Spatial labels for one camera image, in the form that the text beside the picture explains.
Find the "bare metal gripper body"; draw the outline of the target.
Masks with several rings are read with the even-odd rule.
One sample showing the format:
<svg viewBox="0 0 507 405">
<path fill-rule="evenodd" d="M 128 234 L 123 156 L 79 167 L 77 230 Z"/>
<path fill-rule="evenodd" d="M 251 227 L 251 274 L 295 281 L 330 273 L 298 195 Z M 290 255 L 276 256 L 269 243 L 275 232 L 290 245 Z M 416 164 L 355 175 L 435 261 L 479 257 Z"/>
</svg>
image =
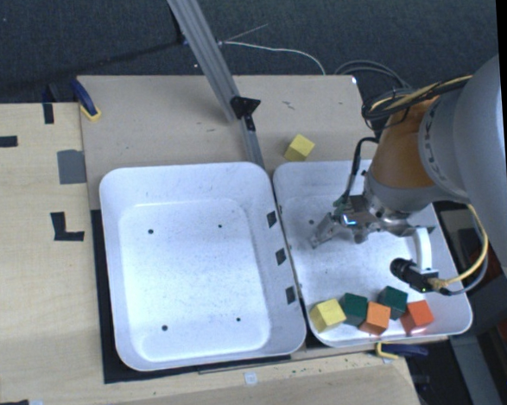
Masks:
<svg viewBox="0 0 507 405">
<path fill-rule="evenodd" d="M 334 216 L 339 223 L 351 232 L 353 228 L 364 227 L 369 229 L 369 234 L 385 231 L 403 237 L 415 233 L 415 227 L 408 221 L 408 213 L 394 211 L 375 197 L 340 197 L 333 203 L 333 207 Z"/>
</svg>

